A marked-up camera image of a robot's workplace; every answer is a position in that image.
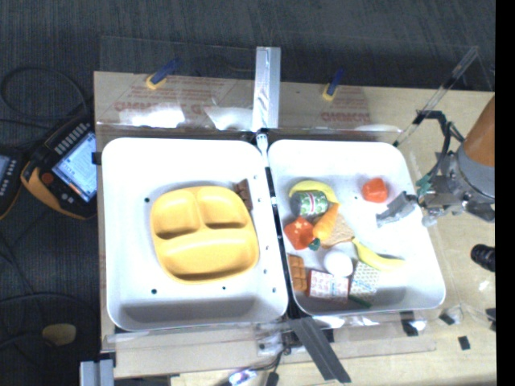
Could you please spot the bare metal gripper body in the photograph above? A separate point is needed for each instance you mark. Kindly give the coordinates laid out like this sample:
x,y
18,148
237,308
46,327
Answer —
x,y
444,195

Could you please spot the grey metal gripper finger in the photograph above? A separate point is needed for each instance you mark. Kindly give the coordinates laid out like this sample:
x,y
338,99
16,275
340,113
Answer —
x,y
400,201
388,217

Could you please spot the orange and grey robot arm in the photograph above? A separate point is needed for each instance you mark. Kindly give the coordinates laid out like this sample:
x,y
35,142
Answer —
x,y
480,139

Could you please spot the orange cube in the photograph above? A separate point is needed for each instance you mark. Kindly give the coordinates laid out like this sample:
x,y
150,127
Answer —
x,y
375,190

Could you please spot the yellow banana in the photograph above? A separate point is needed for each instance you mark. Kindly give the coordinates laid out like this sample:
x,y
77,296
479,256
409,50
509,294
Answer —
x,y
310,185
378,260

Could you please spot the brown bread slice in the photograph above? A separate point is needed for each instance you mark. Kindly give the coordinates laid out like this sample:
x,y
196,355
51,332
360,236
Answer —
x,y
340,233

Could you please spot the white plastic tray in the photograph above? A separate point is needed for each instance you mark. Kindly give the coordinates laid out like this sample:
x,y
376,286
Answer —
x,y
133,215
410,264

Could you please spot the orange carrot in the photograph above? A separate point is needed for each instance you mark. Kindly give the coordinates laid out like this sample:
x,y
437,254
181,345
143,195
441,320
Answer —
x,y
326,223

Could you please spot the white egg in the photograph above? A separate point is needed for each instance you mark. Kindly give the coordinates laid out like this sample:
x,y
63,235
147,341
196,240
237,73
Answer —
x,y
339,264

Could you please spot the green and white carton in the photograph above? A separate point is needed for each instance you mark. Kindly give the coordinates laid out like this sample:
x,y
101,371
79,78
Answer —
x,y
364,282

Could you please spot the green and white can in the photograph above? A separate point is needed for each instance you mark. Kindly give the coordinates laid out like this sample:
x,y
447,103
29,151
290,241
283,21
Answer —
x,y
311,204

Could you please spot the red and white carton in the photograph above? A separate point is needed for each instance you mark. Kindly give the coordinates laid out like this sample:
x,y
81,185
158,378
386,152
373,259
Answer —
x,y
326,286

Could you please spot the brown waffle biscuit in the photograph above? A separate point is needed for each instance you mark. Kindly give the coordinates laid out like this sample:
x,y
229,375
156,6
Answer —
x,y
297,273

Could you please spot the thin black and white rod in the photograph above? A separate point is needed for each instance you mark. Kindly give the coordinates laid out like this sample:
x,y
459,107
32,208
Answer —
x,y
277,231

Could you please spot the yellow divided plate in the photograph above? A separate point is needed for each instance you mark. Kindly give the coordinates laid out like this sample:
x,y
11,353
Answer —
x,y
205,239

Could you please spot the brown cardboard board red print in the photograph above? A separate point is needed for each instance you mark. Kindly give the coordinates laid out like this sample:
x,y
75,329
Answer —
x,y
189,103

